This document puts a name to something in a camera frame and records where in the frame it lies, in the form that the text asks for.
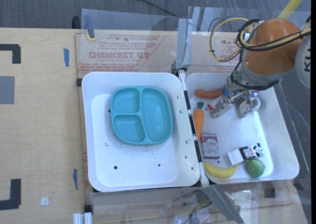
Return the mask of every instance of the brown sausage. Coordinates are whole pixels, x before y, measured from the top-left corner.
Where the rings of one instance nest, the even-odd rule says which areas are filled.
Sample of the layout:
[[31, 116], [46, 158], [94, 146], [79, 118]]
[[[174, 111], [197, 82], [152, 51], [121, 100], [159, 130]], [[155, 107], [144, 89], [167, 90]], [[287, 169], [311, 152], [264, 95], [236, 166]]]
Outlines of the brown sausage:
[[200, 98], [217, 98], [223, 94], [223, 89], [205, 91], [196, 90], [195, 95]]

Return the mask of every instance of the green ball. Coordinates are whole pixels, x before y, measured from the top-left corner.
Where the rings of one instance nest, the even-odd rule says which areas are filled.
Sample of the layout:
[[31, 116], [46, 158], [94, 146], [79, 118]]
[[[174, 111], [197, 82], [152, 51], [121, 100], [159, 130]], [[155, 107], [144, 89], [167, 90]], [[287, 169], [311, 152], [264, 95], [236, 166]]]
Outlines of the green ball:
[[261, 176], [265, 168], [265, 164], [259, 159], [250, 159], [246, 162], [246, 170], [253, 178]]

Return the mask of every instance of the yellow banana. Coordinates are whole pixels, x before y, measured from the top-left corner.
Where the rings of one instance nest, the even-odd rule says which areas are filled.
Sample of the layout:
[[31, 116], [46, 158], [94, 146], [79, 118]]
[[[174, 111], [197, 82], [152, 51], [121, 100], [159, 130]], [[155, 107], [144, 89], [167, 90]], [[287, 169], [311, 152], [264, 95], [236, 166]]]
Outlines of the yellow banana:
[[221, 169], [213, 164], [210, 164], [208, 162], [203, 162], [204, 163], [204, 168], [205, 171], [212, 177], [216, 177], [219, 179], [227, 179], [230, 178], [234, 173], [235, 170], [239, 168], [238, 165], [233, 166], [232, 168], [227, 168], [227, 169]]

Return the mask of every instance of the carrot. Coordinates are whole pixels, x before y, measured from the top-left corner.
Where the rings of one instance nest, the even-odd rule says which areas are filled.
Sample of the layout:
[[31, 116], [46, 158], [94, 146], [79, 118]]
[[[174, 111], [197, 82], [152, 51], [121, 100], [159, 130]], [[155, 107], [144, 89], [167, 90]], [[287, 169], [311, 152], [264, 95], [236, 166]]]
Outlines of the carrot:
[[204, 111], [202, 110], [204, 103], [197, 102], [197, 105], [197, 109], [193, 113], [193, 121], [197, 132], [197, 138], [200, 139], [204, 123]]
[[223, 89], [205, 91], [205, 90], [196, 90], [195, 95], [200, 98], [217, 98], [223, 94]]

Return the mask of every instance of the wooden table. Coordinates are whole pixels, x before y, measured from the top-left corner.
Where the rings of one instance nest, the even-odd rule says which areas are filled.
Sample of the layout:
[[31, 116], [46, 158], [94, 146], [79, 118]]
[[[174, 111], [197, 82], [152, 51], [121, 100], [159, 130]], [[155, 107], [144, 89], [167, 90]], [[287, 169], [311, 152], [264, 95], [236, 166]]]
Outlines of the wooden table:
[[[0, 209], [2, 224], [72, 223], [74, 213], [84, 212], [82, 116], [80, 88], [76, 85], [75, 35], [79, 33], [61, 29], [0, 29], [0, 44], [21, 47], [21, 63], [12, 63], [11, 51], [0, 51], [0, 77], [6, 87], [12, 86], [12, 81], [6, 82], [3, 77], [10, 77], [14, 83], [13, 104], [0, 102], [0, 206], [10, 207], [16, 193], [19, 194], [11, 182], [21, 182], [21, 202], [17, 199], [12, 209]], [[69, 63], [65, 61], [67, 53]], [[296, 189], [290, 182], [288, 188], [290, 204], [241, 206], [244, 221], [307, 223]], [[47, 199], [48, 205], [42, 205]], [[170, 221], [172, 218], [139, 223]]]

